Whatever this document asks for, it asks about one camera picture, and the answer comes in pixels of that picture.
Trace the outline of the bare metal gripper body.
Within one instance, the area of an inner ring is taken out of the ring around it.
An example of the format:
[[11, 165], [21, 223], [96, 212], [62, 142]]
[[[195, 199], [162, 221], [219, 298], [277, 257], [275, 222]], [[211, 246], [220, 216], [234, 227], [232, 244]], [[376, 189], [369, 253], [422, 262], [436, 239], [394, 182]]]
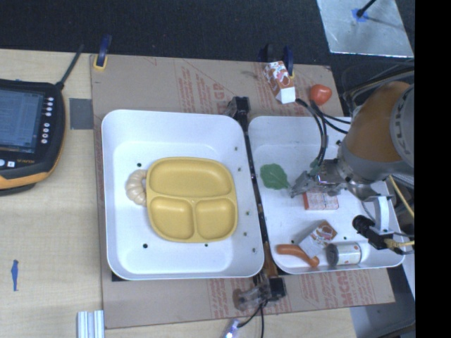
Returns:
[[311, 174], [311, 189], [309, 191], [327, 193], [331, 185], [343, 184], [347, 188], [345, 178], [340, 174], [340, 165], [337, 158], [326, 159], [322, 162], [316, 173]]

